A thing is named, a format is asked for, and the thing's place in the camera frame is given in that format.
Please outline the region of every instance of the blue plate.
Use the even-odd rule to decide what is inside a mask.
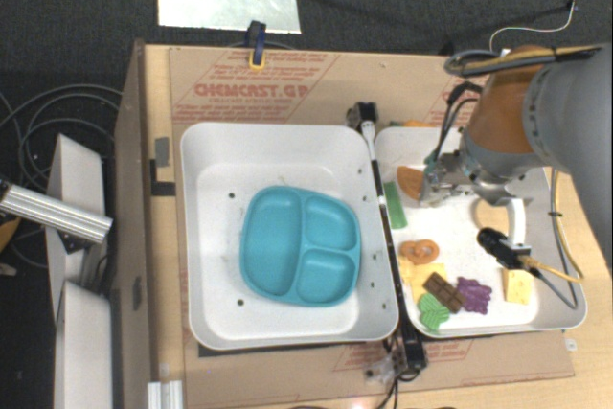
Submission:
[[[240,238],[240,273],[265,297],[333,306],[355,288],[360,248],[357,218],[345,203],[274,186],[249,203]]]

